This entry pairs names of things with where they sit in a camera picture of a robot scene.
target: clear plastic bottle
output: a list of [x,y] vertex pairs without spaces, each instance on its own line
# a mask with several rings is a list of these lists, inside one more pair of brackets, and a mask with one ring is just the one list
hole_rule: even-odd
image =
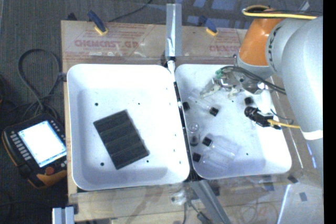
[[203,152],[202,154],[193,153],[193,161],[209,169],[226,170],[230,159],[217,152]]
[[213,107],[208,101],[201,98],[196,90],[193,90],[188,96],[188,100],[192,104],[196,104],[198,107],[202,108],[206,113],[216,116],[219,112],[218,108]]
[[203,138],[202,144],[205,145],[209,150],[216,151],[230,159],[235,158],[240,148],[239,145],[225,139],[222,136],[214,136],[212,138],[206,136]]

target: emergency stop button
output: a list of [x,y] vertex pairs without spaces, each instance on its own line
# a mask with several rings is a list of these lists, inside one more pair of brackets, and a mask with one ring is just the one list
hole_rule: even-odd
[[53,167],[51,167],[51,166],[48,166],[47,168],[46,168],[46,175],[47,176],[51,176],[53,173],[55,172],[55,169],[53,168]]

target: yellow cable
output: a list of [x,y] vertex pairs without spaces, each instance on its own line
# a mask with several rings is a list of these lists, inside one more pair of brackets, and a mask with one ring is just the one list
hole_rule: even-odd
[[298,125],[282,123],[282,122],[278,122],[278,121],[275,121],[275,120],[267,120],[267,122],[269,122],[271,125],[280,125],[280,126],[284,126],[284,127],[300,129],[300,126],[298,126]]
[[263,17],[263,18],[294,18],[294,19],[306,19],[306,20],[313,20],[317,18],[317,16],[313,15],[303,15],[303,14],[291,14],[291,13],[252,13],[248,12],[246,8],[242,10],[242,13],[245,16],[250,17]]

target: blue clamp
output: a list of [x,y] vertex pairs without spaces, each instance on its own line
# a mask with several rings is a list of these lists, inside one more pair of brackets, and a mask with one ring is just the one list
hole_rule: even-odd
[[106,35],[108,32],[108,29],[105,27],[102,20],[97,16],[96,13],[94,13],[92,10],[88,12],[89,18],[95,23],[95,30],[101,35]]
[[205,25],[206,26],[206,31],[213,35],[213,36],[216,36],[218,34],[218,30],[215,26],[215,24],[210,21],[207,17],[205,17],[204,15],[201,15],[199,18],[198,18],[198,25]]

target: white tray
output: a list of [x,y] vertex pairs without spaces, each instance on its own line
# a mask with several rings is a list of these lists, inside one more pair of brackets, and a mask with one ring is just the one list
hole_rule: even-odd
[[[72,176],[84,190],[174,184],[190,172],[172,77],[155,65],[73,66],[67,74]],[[119,170],[93,122],[127,110],[149,156]]]
[[[211,78],[215,77],[215,71],[221,67],[221,65],[179,66],[175,75],[182,101],[188,101],[193,89],[201,91]],[[291,156],[283,132],[271,127],[261,127],[245,117],[244,99],[247,96],[251,96],[259,104],[266,101],[263,100],[264,95],[250,94],[246,91],[229,99],[228,92],[220,90],[205,98],[219,107],[217,116],[211,116],[202,110],[196,112],[193,110],[192,120],[200,126],[201,139],[207,134],[218,135],[240,146],[228,169],[211,169],[210,166],[193,162],[196,172],[203,178],[282,174],[291,168]],[[191,146],[193,153],[202,154],[205,150],[206,147],[201,143]]]

